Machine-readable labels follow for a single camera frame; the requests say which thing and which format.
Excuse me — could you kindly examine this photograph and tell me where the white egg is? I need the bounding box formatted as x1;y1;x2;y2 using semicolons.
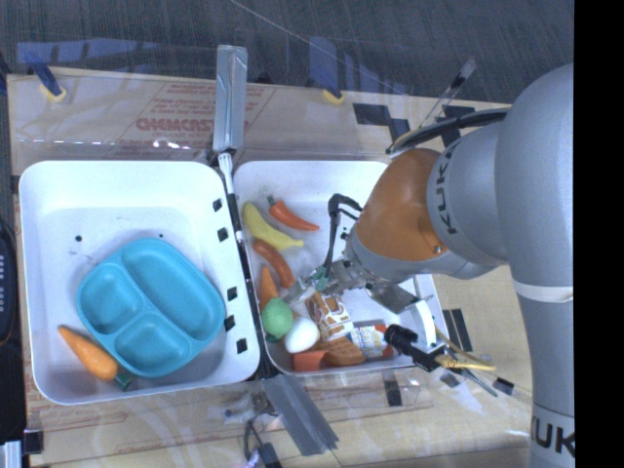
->
284;316;322;355

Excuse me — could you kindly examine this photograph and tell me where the orange block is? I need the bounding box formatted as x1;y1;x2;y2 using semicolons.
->
291;349;327;373

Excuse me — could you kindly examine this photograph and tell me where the large orange carrot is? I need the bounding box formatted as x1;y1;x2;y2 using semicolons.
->
57;324;134;392

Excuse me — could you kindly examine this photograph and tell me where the small bottle with white label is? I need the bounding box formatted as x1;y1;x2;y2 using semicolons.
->
350;323;396;360

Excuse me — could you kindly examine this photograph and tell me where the brown cardboard board red print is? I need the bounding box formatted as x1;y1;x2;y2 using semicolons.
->
5;65;535;468

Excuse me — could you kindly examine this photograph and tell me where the white plastic tray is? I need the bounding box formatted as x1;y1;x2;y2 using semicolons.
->
232;159;449;377
18;159;262;407

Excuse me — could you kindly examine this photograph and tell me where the black cylinder on white bracket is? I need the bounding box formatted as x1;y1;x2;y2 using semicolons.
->
383;297;443;373

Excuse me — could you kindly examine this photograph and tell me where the blue divided plate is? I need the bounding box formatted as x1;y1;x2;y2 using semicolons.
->
75;237;227;378

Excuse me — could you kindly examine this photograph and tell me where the green lime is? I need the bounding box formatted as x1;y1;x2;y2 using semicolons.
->
260;296;294;343

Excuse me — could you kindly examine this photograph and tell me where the brown and white carton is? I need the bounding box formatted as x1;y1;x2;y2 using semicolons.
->
304;291;355;343

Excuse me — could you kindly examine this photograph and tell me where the yellow banana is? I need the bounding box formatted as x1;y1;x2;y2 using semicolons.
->
242;201;305;252

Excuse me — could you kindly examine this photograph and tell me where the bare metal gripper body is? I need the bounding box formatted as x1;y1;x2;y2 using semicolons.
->
305;258;379;297

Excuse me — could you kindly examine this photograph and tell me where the small orange carrot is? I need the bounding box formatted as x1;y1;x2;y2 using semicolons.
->
257;264;280;311

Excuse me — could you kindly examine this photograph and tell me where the orange chili pepper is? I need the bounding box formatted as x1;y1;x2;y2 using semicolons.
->
266;195;321;232

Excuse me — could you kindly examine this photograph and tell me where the orange sausage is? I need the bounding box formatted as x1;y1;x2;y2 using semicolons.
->
252;239;296;290

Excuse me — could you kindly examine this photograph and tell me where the brown waffle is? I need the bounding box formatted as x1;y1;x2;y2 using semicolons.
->
316;336;367;368

